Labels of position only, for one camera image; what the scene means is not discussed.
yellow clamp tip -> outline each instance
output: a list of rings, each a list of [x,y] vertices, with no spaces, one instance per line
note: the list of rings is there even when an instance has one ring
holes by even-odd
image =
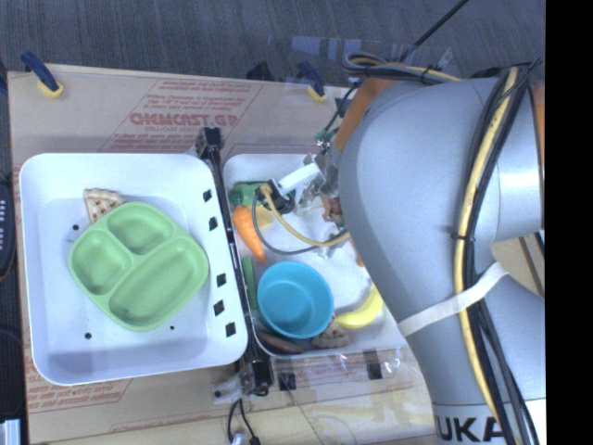
[[[317,91],[315,91],[315,89],[313,89],[313,86],[307,86],[307,91],[309,92],[309,95],[311,97],[313,97],[317,102],[325,102],[325,99],[327,99],[327,94],[324,95],[319,95],[317,94]]]
[[[45,95],[49,95],[54,99],[60,97],[64,92],[64,86],[61,83],[57,83],[57,89],[52,91],[49,87],[43,84],[41,81],[37,81],[37,87],[39,87]]]

blue bowl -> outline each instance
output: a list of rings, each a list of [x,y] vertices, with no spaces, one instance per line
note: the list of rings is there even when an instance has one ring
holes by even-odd
[[[273,264],[259,279],[258,307],[263,322],[276,333],[310,338],[331,322],[334,295],[315,269],[284,261]]]

white tray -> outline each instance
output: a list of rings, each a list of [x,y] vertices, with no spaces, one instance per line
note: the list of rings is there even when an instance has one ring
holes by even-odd
[[[224,165],[223,178],[227,196],[234,185],[241,182],[261,182],[271,178],[280,180],[287,174],[301,168],[306,155],[295,154],[241,154],[230,158]],[[289,213],[284,218],[299,232],[313,239],[322,239],[331,224],[323,220],[323,207],[317,203],[317,208],[309,210],[302,216]],[[282,250],[297,250],[308,245],[293,237],[278,222],[261,230],[262,235],[275,248]],[[239,254],[243,258],[249,256],[249,249],[236,235]],[[336,313],[352,309],[364,299],[371,285],[371,277],[367,270],[356,263],[356,252],[348,242],[337,249],[330,259],[322,258],[317,250],[304,254],[283,256],[266,249],[266,263],[261,264],[253,258],[254,274],[259,280],[267,267],[278,261],[301,261],[323,275],[334,293],[334,309]],[[252,311],[255,324],[259,322],[257,310]],[[326,354],[360,353],[367,350],[391,350],[407,346],[405,338],[397,328],[397,323],[387,309],[383,307],[381,313],[368,326],[360,329],[348,329],[349,344],[338,349],[321,350],[312,347],[307,340],[298,341],[305,349],[295,357],[320,356]],[[280,356],[260,346],[271,356]]]
[[[43,154],[23,164],[19,187],[32,357],[47,380],[69,386],[241,357],[246,323],[212,173],[203,161],[184,154]],[[208,254],[204,287],[154,330],[134,332],[113,322],[69,272],[72,243],[90,224],[82,192],[95,187],[160,208]],[[210,230],[212,223],[218,227]]]

yellow cable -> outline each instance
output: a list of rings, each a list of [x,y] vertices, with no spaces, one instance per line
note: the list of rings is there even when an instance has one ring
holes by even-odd
[[[504,93],[506,93],[516,82],[517,80],[518,70],[516,68],[511,68],[509,76],[507,78],[507,82],[505,85]],[[460,217],[460,227],[458,234],[460,235],[457,239],[457,243],[455,245],[455,259],[454,259],[454,266],[453,266],[453,273],[454,273],[454,288],[455,293],[459,294],[464,289],[463,284],[463,251],[465,248],[466,239],[468,229],[469,229],[469,221],[472,213],[473,203],[475,201],[475,195],[477,191],[478,181],[480,176],[484,170],[486,165],[486,159],[489,152],[494,145],[494,139],[496,134],[498,133],[498,129],[500,124],[502,123],[502,118],[507,110],[507,106],[509,105],[509,98],[505,97],[505,99],[501,102],[498,108],[495,110],[494,115],[490,121],[490,125],[486,131],[484,140],[480,145],[478,150],[478,154],[476,156],[475,162],[472,167],[472,172],[470,174],[470,181],[467,184],[465,195],[463,198],[463,204],[461,205],[461,217]],[[478,387],[482,391],[484,395],[484,399],[486,400],[486,404],[490,409],[490,412],[500,423],[498,419],[498,414],[496,413],[496,409],[494,407],[494,402],[492,400],[492,396],[490,394],[490,390],[488,388],[486,378],[484,375],[484,371],[480,365],[478,359],[478,353],[475,348],[475,343],[473,341],[473,334],[472,328],[470,326],[470,319],[468,312],[466,310],[461,311],[459,313],[460,322],[461,322],[461,332],[463,333],[463,339],[465,342],[465,347],[468,351],[468,356],[470,363],[472,364],[473,374],[475,376],[475,380],[478,384]]]
[[[297,231],[293,226],[291,226],[288,222],[286,222],[284,220],[284,218],[282,217],[282,215],[278,212],[278,210],[276,209],[276,207],[274,206],[274,202],[271,199],[271,188],[270,185],[267,183],[264,183],[260,189],[261,193],[263,194],[263,196],[266,198],[266,201],[268,202],[268,206],[271,209],[271,212],[273,213],[274,217],[280,221],[280,223],[282,224],[282,226],[284,226],[286,228],[286,230],[288,230],[290,232],[290,234],[294,235],[295,237],[299,238],[301,241],[306,242],[307,244],[311,244],[312,246],[317,246],[318,248],[328,248],[331,246],[335,246],[336,244],[339,244],[340,242],[348,239],[350,237],[350,233],[343,233],[342,235],[339,235],[338,237],[330,240],[330,241],[325,241],[325,242],[320,242],[320,241],[316,241],[313,239],[309,239],[308,237],[304,237],[301,233],[299,233],[299,231]]]

toy pizza slice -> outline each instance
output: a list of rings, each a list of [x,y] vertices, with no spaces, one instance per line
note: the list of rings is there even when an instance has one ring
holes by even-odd
[[[91,223],[95,223],[123,203],[125,199],[116,191],[98,188],[84,190],[84,204]]]

